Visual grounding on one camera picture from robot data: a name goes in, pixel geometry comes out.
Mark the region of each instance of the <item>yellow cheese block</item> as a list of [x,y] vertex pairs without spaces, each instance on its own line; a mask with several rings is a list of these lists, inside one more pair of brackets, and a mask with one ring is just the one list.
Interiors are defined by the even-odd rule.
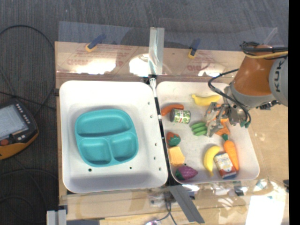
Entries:
[[182,166],[184,163],[184,155],[182,154],[180,147],[175,146],[168,148],[169,160],[173,166]]

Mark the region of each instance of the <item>device screen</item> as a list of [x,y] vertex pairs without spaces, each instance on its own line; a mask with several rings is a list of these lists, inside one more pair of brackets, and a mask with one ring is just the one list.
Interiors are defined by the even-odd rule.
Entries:
[[0,140],[29,129],[14,105],[0,109]]

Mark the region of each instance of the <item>orange and black device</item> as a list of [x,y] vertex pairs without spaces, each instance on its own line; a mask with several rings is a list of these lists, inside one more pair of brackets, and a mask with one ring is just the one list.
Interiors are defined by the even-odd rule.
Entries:
[[37,136],[36,121],[18,99],[0,105],[0,160],[22,151]]

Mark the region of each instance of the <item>blue clip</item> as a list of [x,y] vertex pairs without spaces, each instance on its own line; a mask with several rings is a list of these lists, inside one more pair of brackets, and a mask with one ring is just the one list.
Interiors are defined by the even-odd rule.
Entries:
[[93,51],[96,48],[97,44],[102,43],[102,41],[104,39],[106,39],[106,35],[104,33],[102,33],[101,35],[96,37],[93,41],[91,41],[89,44],[87,44],[85,46],[85,50],[88,51],[88,52]]
[[199,47],[199,44],[200,44],[200,38],[197,38],[197,39],[193,40],[192,45],[189,47],[190,51],[189,51],[189,53],[187,55],[189,58],[191,58],[191,59],[195,58],[196,51],[197,51],[197,49]]

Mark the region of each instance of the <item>yellow cable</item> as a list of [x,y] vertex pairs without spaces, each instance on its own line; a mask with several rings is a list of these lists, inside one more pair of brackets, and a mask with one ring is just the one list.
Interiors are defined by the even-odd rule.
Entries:
[[250,58],[271,58],[271,57],[275,57],[275,56],[280,56],[280,55],[286,55],[289,54],[289,51],[285,51],[285,52],[275,52],[275,53],[269,53],[269,54],[265,54],[265,55],[259,55],[259,56],[255,56],[255,55],[249,55],[249,54],[245,54],[247,57]]

